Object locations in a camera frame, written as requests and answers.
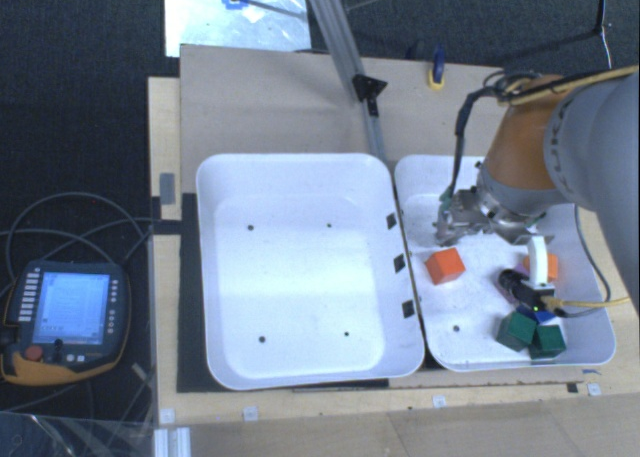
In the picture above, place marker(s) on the purple cube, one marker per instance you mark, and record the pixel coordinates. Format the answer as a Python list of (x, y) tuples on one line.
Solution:
[(521, 271)]

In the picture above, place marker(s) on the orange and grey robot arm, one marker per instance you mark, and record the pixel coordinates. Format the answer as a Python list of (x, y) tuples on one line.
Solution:
[(590, 145)]

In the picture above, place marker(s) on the green cube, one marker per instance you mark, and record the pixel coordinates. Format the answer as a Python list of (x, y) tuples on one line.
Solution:
[(517, 331), (549, 341)]

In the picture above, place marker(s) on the blue cube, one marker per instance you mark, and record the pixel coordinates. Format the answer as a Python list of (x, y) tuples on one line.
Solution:
[(542, 316)]

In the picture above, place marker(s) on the black cylinder on white bracket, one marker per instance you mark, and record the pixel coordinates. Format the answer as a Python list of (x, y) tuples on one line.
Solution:
[(537, 260)]

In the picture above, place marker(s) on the brown cardboard board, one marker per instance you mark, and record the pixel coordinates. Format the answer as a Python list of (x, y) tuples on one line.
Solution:
[(280, 105)]

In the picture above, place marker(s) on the white plastic tray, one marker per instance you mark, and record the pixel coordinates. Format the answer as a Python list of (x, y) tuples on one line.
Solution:
[(465, 310), (300, 270)]

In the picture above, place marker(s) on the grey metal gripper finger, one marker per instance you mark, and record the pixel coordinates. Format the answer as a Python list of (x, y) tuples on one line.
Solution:
[(459, 236), (442, 230)]

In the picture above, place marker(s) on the orange cube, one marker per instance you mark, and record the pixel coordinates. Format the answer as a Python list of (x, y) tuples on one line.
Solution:
[(551, 266), (444, 266)]

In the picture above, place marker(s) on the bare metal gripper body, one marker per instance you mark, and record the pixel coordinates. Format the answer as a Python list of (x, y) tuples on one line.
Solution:
[(477, 215)]

